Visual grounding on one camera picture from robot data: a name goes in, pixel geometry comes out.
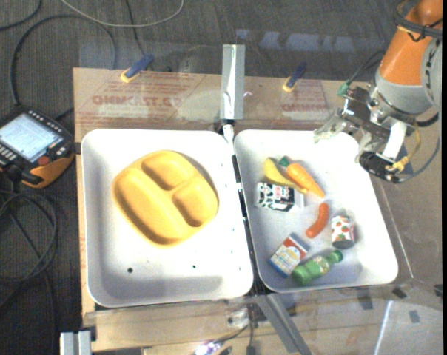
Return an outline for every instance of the soda can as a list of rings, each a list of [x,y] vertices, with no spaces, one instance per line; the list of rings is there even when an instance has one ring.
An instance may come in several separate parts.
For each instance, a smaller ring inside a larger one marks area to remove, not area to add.
[[[335,216],[330,221],[332,245],[336,249],[349,249],[354,245],[354,221],[347,214]]]

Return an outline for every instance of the red emergency button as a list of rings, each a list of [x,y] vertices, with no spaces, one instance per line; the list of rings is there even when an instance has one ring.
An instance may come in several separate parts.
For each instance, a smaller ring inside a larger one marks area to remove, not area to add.
[[[46,166],[49,164],[49,158],[47,156],[42,156],[38,159],[39,166]]]

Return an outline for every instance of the display screen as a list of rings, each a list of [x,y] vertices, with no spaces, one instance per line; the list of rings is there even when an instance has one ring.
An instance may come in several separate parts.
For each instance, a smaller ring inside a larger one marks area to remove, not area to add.
[[[29,162],[37,160],[50,144],[61,139],[62,137],[53,129],[41,125],[26,113],[19,115],[0,129],[0,142]]]

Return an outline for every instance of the green bottle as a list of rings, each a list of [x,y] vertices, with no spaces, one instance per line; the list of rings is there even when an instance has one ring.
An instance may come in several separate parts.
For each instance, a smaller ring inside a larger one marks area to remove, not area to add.
[[[339,250],[331,252],[326,257],[316,256],[295,268],[292,277],[299,285],[308,285],[314,279],[325,275],[329,272],[332,264],[339,263],[343,259],[343,255]]]

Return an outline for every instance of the blue and yellow clamp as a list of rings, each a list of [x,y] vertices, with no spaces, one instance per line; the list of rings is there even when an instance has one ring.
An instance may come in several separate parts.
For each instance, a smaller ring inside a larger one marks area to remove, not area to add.
[[[284,84],[283,84],[283,90],[286,92],[292,92],[294,88],[296,87],[296,81],[306,72],[306,62],[302,62],[299,67],[296,69],[296,71],[292,74],[292,76],[289,76]]]
[[[152,54],[146,54],[142,59],[133,64],[129,69],[121,73],[121,80],[125,83],[129,83],[133,79],[136,79],[140,74],[140,71],[145,70],[154,60],[155,57]]]

